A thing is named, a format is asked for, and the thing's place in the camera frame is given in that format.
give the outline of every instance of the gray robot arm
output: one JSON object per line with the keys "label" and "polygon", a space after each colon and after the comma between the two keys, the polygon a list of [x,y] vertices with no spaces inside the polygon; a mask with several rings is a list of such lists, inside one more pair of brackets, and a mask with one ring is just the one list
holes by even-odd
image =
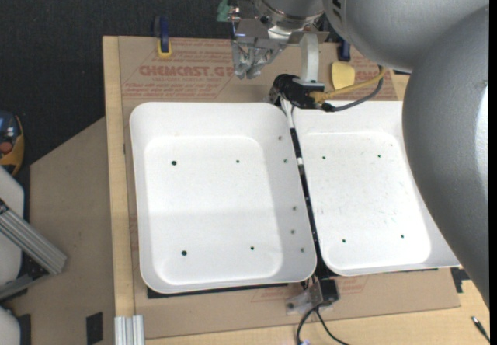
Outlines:
{"label": "gray robot arm", "polygon": [[489,300],[489,0],[323,0],[362,54],[411,72],[403,129],[420,193]]}

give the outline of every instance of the cardboard sheet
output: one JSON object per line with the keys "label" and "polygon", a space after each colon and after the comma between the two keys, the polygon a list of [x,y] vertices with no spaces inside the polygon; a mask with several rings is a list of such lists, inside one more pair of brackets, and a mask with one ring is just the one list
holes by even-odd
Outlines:
{"label": "cardboard sheet", "polygon": [[30,222],[68,260],[61,274],[35,282],[7,306],[16,316],[31,315],[33,345],[85,345],[89,329],[110,345],[115,311],[104,119],[30,170]]}
{"label": "cardboard sheet", "polygon": [[[138,260],[137,212],[128,122],[133,108],[147,101],[261,101],[277,75],[300,74],[300,50],[288,47],[263,69],[260,77],[241,81],[233,75],[229,40],[173,38],[172,56],[167,60],[157,57],[156,45],[156,40],[150,37],[119,37],[135,312],[144,315],[146,337],[182,336],[297,323],[300,316],[288,316],[284,301],[301,291],[299,284],[148,298]],[[375,63],[354,49],[351,55],[350,64],[356,69],[356,82],[377,74]],[[330,64],[334,60],[336,45],[322,44],[320,81],[328,88],[332,87]],[[393,83],[392,75],[388,72],[384,79],[384,86],[376,98],[402,98],[407,78],[396,76]],[[356,99],[370,92],[369,88],[360,89],[343,99]],[[450,271],[446,269],[338,277],[336,280],[341,300],[331,311],[323,314],[325,319],[348,319],[459,305]]]}

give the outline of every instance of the dark floor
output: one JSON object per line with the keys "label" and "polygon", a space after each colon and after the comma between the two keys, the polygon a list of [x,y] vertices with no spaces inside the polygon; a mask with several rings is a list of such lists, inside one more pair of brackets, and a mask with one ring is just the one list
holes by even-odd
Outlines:
{"label": "dark floor", "polygon": [[31,163],[104,115],[103,35],[228,37],[220,0],[0,0],[0,110],[19,115]]}

